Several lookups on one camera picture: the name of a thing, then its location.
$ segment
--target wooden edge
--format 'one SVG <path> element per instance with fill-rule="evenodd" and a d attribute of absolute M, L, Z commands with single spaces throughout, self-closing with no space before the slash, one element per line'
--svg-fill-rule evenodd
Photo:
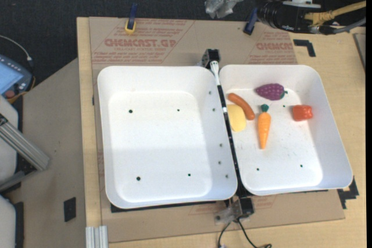
<path fill-rule="evenodd" d="M 102 225 L 92 83 L 89 18 L 77 18 L 81 126 L 83 135 L 85 213 L 88 227 Z"/>

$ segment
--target blue clamp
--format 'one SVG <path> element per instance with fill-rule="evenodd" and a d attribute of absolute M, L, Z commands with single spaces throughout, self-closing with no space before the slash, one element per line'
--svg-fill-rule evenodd
<path fill-rule="evenodd" d="M 137 12 L 137 3 L 133 2 L 130 9 L 129 19 L 126 21 L 125 30 L 127 34 L 132 34 L 135 30 L 135 14 Z"/>
<path fill-rule="evenodd" d="M 255 8 L 249 18 L 249 22 L 246 23 L 243 32 L 251 35 L 253 33 L 253 29 L 255 28 L 255 23 L 257 21 L 257 8 Z"/>

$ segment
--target carrot green top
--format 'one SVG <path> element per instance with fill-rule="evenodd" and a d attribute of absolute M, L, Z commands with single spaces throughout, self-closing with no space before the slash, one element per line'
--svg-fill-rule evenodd
<path fill-rule="evenodd" d="M 267 112 L 269 110 L 269 106 L 266 104 L 261 105 L 262 112 Z"/>

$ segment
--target white tray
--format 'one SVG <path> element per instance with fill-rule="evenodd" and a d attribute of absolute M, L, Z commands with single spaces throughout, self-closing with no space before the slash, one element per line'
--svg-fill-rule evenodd
<path fill-rule="evenodd" d="M 258 116 L 270 106 L 265 149 L 257 117 L 233 132 L 239 173 L 255 195 L 344 188 L 352 171 L 319 75 L 307 66 L 230 65 L 220 72 L 226 95 L 242 96 Z M 270 101 L 254 89 L 280 83 Z M 237 177 L 212 73 L 199 66 L 109 66 L 98 76 L 106 194 L 122 209 L 232 197 Z M 296 122 L 291 107 L 311 105 Z"/>
<path fill-rule="evenodd" d="M 237 178 L 216 83 L 194 67 L 98 76 L 106 193 L 117 207 L 224 200 Z"/>

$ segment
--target wooden table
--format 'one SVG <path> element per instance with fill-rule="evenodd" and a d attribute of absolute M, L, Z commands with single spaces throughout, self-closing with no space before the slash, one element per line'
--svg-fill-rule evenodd
<path fill-rule="evenodd" d="M 236 31 L 235 22 L 226 23 L 226 32 Z M 348 154 L 359 196 L 346 202 L 344 220 L 250 229 L 255 245 L 271 243 L 273 247 L 366 247 L 366 76 L 352 33 L 338 35 L 290 34 L 292 39 L 307 39 L 316 49 L 310 57 L 306 48 L 295 46 L 299 64 L 314 68 L 321 76 L 335 121 Z M 89 18 L 77 18 L 78 61 L 83 130 L 85 212 L 88 227 L 102 225 L 96 154 L 95 116 L 92 105 Z M 120 247 L 216 247 L 217 233 L 178 236 L 133 242 L 112 243 Z M 249 247 L 241 231 L 228 231 L 223 243 L 227 247 Z"/>

